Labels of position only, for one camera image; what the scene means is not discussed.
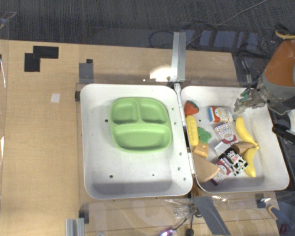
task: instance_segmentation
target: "white sticker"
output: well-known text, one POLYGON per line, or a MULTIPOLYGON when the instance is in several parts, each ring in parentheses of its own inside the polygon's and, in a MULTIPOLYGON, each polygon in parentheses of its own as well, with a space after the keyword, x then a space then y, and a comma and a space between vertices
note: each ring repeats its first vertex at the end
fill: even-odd
POLYGON ((51 100, 50 102, 52 103, 59 103, 60 102, 60 93, 53 93, 53 95, 51 96, 51 100))

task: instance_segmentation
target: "yellow corn cob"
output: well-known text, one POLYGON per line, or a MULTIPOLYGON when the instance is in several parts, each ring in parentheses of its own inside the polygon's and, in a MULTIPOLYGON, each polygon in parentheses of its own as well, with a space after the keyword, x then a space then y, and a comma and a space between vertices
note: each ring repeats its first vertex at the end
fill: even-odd
POLYGON ((186 123, 190 145, 196 146, 199 142, 196 119, 193 116, 186 116, 186 123))

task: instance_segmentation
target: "wooden tabletop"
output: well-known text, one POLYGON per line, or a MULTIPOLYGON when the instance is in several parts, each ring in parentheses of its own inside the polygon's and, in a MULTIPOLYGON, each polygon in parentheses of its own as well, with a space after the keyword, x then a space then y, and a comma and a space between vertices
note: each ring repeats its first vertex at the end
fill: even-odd
MULTIPOLYGON (((79 63, 93 60, 97 82, 138 81, 149 79, 151 70, 170 65, 172 51, 21 41, 0 41, 0 46, 6 47, 0 54, 8 63, 0 236, 63 236, 66 219, 76 219, 82 205, 74 97, 79 63), (40 72, 24 72, 24 53, 33 53, 34 45, 57 46, 59 57, 41 59, 40 72), (51 102, 54 93, 60 94, 59 103, 51 102)), ((229 53, 187 51, 186 78, 203 84, 237 83, 229 53)), ((98 220, 90 218, 87 236, 99 231, 106 236, 159 235, 180 222, 173 218, 173 207, 158 199, 89 201, 99 215, 98 220), (160 220, 160 214, 168 219, 160 220)), ((255 229, 254 235, 277 235, 275 221, 264 209, 254 213, 235 207, 230 213, 221 206, 221 210, 235 235, 248 228, 255 229)), ((202 218, 194 223, 195 235, 211 235, 202 218)))

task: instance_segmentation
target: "yellow banana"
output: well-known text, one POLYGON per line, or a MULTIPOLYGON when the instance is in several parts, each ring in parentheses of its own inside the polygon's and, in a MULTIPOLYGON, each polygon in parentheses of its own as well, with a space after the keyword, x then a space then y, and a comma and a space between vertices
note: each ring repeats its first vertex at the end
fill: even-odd
POLYGON ((242 138, 245 142, 252 143, 254 146, 258 146, 258 143, 254 141, 254 139, 246 129, 244 118, 242 116, 239 116, 236 119, 235 127, 240 138, 242 138))
POLYGON ((248 163, 248 166, 245 169, 245 171, 251 177, 256 177, 256 171, 254 167, 254 156, 258 149, 259 146, 252 147, 249 150, 247 150, 242 157, 248 163))

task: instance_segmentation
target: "yellow cable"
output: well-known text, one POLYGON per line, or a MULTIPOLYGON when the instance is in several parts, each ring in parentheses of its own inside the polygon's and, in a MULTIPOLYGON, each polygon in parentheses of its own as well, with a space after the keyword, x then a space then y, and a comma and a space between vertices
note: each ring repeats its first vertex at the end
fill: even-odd
POLYGON ((279 31, 275 31, 275 35, 277 35, 278 37, 280 38, 283 38, 283 39, 295 39, 295 35, 284 35, 284 34, 281 34, 279 33, 279 31))

